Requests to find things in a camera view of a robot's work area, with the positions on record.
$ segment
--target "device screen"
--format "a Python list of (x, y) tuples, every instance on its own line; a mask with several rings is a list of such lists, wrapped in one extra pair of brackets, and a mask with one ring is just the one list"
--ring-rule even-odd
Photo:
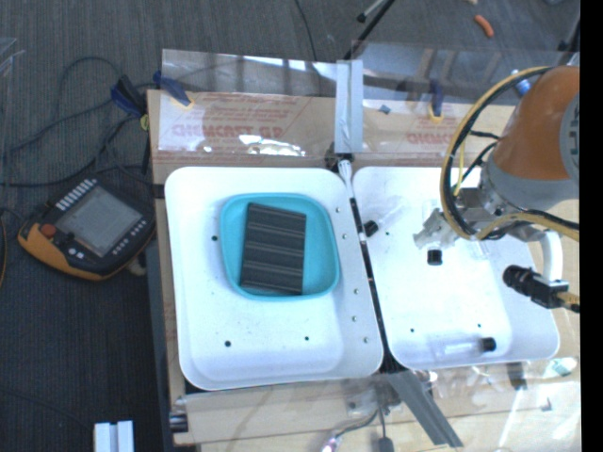
[(73, 233), (77, 241), (102, 258), (140, 218), (141, 213), (97, 186), (58, 220), (57, 228)]

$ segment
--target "blue tray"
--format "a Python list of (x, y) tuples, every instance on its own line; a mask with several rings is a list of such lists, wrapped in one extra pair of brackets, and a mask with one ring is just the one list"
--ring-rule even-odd
[[(306, 215), (303, 286), (301, 295), (260, 296), (240, 286), (247, 206), (255, 202)], [(234, 196), (220, 212), (220, 243), (226, 276), (241, 295), (283, 301), (315, 298), (329, 293), (339, 281), (339, 258), (329, 215), (323, 206), (302, 194), (258, 193)]]

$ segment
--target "black pole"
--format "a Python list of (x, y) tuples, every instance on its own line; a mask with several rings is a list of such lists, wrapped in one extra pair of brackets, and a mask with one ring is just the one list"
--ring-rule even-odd
[(383, 4), (383, 6), (379, 9), (379, 12), (377, 12), (377, 15), (375, 15), (375, 18), (369, 22), (369, 24), (367, 25), (367, 28), (365, 28), (364, 32), (362, 34), (360, 34), (360, 37), (358, 37), (358, 40), (352, 45), (350, 50), (344, 55), (344, 57), (343, 57), (344, 60), (350, 60), (351, 55), (358, 49), (358, 47), (360, 47), (360, 45), (362, 45), (362, 43), (368, 37), (370, 32), (372, 32), (373, 28), (375, 28), (375, 26), (379, 23), (380, 19), (385, 15), (385, 13), (389, 10), (389, 8), (394, 4), (395, 1), (396, 0), (387, 0)]

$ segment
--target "orange and black device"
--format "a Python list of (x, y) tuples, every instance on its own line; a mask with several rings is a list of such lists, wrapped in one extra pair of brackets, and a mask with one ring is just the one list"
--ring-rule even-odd
[(92, 175), (41, 206), (19, 243), (55, 269), (101, 281), (126, 267), (155, 232), (155, 213)]

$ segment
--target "dark floor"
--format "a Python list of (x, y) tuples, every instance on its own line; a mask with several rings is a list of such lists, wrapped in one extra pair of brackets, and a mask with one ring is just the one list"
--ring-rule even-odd
[[(105, 102), (122, 73), (136, 84), (150, 82), (165, 48), (336, 61), (366, 28), (355, 17), (374, 1), (299, 0), (308, 35), (295, 0), (0, 0), (0, 37), (16, 38), (11, 51), (23, 51), (0, 80), (0, 206), (8, 209), (0, 287), (2, 451), (91, 450), (94, 423), (125, 419), (134, 420), (137, 451), (161, 450), (146, 278), (71, 278), (15, 240), (21, 221), (14, 213), (26, 216), (58, 192), (62, 185), (49, 183), (88, 164), (124, 114), (108, 103), (46, 126)], [(477, 12), (495, 28), (492, 39), (473, 23)], [(476, 7), (397, 0), (369, 38), (553, 51), (573, 44), (579, 16), (580, 0), (480, 0)], [(116, 157), (102, 153), (100, 167), (139, 163), (145, 141), (138, 124), (128, 122), (113, 141)], [(131, 176), (105, 176), (151, 202), (147, 186)]]

